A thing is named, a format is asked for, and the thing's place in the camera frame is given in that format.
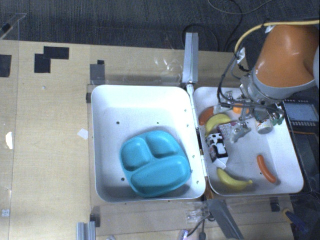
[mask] sausage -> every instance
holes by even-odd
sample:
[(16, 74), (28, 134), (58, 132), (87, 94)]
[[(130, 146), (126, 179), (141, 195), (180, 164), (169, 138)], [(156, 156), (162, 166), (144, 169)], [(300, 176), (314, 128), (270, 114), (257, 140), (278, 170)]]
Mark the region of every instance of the sausage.
[(269, 171), (268, 167), (266, 166), (264, 157), (260, 154), (256, 158), (259, 168), (264, 175), (264, 177), (271, 183), (276, 183), (277, 178), (273, 176), (273, 174)]
[(204, 110), (200, 117), (199, 117), (199, 124), (201, 126), (204, 126), (206, 124), (206, 122), (214, 116), (214, 110), (215, 110), (215, 107), (214, 106), (211, 106), (211, 107), (208, 107), (206, 110)]

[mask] blue divided plate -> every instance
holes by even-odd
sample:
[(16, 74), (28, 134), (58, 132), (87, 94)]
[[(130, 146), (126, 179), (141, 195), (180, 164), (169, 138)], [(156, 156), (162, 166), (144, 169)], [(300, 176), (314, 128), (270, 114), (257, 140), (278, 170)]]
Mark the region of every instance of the blue divided plate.
[(174, 191), (191, 175), (185, 152), (174, 137), (161, 130), (125, 142), (120, 160), (130, 186), (143, 198), (155, 198)]

